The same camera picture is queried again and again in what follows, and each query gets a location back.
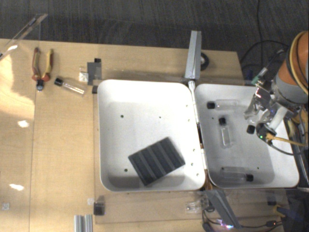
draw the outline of gray carpet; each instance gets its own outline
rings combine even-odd
[[[309,0],[260,0],[263,40],[290,44],[308,30],[308,5]],[[0,7],[0,38],[13,37],[34,14],[48,13],[42,40],[187,48],[190,31],[197,29],[203,49],[237,51],[239,58],[260,41],[257,0],[0,0]],[[265,65],[281,46],[263,48]],[[258,73],[259,46],[242,65],[244,75],[249,69]]]

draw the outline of wooden tabletop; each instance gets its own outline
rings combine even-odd
[[[0,40],[0,49],[7,40]],[[42,92],[31,79],[35,47],[54,50],[51,81]],[[203,51],[210,59],[206,78],[242,80],[235,52]],[[74,215],[93,213],[96,198],[94,97],[81,98],[53,84],[57,76],[78,80],[80,68],[102,59],[102,74],[155,73],[181,77],[187,49],[22,41],[0,61],[0,230],[71,232]],[[94,224],[102,232],[198,232],[201,219]]]

